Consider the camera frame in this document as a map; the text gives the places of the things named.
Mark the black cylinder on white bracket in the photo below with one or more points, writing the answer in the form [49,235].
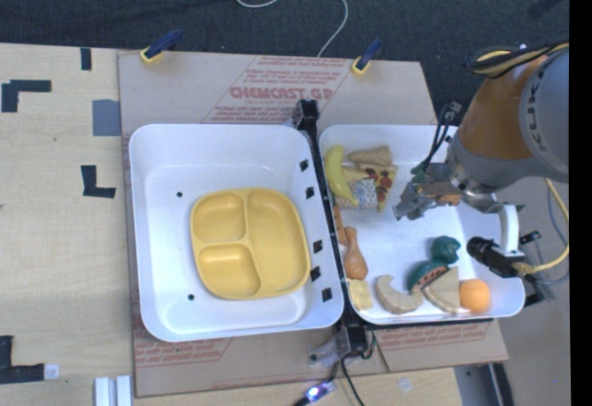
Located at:
[492,254]

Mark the white plastic tray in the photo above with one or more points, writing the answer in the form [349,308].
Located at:
[398,242]
[162,210]

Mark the white patterned carton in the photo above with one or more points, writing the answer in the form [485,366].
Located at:
[363,195]

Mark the orange carrot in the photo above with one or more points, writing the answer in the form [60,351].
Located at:
[340,226]

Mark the yellow divided plate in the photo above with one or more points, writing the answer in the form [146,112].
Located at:
[273,228]

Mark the brown chicken drumstick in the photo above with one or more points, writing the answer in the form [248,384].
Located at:
[355,263]

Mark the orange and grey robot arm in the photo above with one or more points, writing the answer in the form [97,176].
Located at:
[504,117]

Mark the green and red watermelon slice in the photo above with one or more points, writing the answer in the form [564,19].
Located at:
[423,274]

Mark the thin black rod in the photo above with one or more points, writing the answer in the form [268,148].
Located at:
[327,210]

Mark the brown cardboard board red print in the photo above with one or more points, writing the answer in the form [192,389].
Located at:
[185,89]

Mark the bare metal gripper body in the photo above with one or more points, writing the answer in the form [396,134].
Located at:
[439,187]

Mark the yellow banana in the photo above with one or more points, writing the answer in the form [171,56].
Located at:
[335,173]

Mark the yellow pizza slice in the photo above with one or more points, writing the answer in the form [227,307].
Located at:
[384,180]

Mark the pale yellow cheese block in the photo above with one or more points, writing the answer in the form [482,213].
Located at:
[361,294]

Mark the beige sandwich triangle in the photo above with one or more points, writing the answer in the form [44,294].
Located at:
[446,293]

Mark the beige croissant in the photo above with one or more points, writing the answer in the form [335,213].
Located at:
[395,300]

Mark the green broccoli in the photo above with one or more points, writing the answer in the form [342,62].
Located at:
[445,249]

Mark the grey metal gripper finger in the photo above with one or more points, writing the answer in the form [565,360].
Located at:
[420,207]
[403,203]

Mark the orange round fruit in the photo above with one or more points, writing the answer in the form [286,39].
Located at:
[475,296]

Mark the beige bread wedge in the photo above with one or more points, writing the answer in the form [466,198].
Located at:
[372,156]

